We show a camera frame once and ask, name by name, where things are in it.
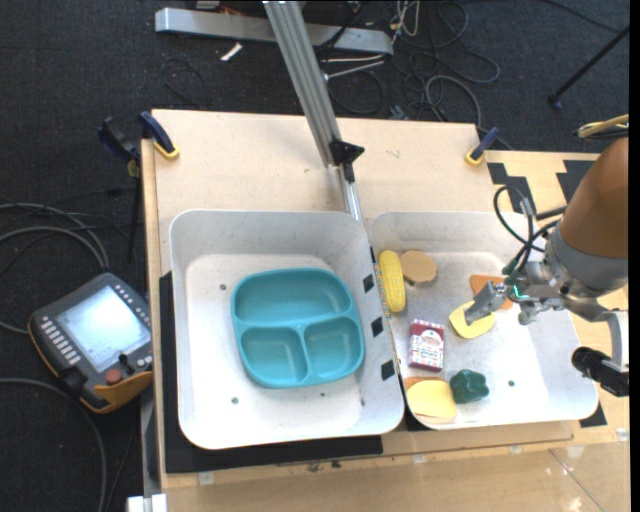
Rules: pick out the yellow and brown bread slice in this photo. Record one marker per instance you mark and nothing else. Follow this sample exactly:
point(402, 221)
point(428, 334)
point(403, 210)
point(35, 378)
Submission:
point(431, 400)

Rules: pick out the green pepper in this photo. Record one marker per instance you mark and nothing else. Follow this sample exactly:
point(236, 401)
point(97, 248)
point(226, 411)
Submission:
point(469, 387)

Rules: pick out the pale wood board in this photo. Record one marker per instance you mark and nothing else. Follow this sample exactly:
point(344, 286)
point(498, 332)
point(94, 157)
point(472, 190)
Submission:
point(250, 160)

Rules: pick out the yellow flat slice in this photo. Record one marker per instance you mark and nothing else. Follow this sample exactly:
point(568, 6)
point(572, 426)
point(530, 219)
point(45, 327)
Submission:
point(480, 327)

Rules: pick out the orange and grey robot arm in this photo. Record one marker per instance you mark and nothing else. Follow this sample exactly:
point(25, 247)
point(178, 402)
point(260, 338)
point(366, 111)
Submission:
point(597, 210)

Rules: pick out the brown round biscuit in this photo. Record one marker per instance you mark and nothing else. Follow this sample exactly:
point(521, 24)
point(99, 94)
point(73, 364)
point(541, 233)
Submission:
point(418, 266)

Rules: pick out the orange flat slice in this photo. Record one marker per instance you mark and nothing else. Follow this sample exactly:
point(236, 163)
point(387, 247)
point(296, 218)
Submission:
point(481, 284)

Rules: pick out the yellow corn cob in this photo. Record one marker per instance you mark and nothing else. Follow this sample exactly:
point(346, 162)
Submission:
point(392, 282)

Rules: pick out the teal divided plate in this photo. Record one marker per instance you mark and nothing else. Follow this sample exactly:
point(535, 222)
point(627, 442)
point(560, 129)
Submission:
point(295, 327)

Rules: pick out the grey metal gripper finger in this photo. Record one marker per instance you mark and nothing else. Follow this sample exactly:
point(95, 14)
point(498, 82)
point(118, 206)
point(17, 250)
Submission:
point(529, 313)
point(484, 301)

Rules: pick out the white plastic tray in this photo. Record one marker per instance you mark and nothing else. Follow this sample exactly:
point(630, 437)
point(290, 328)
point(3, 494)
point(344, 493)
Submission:
point(520, 365)
point(210, 390)

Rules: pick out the red carton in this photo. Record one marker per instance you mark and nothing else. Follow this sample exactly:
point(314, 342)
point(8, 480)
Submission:
point(426, 345)

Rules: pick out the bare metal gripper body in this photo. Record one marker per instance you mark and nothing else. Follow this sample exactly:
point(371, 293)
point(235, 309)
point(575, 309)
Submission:
point(542, 285)

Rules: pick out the black cylinder on white bracket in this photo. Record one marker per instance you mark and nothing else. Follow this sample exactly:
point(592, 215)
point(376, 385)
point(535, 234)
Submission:
point(602, 372)

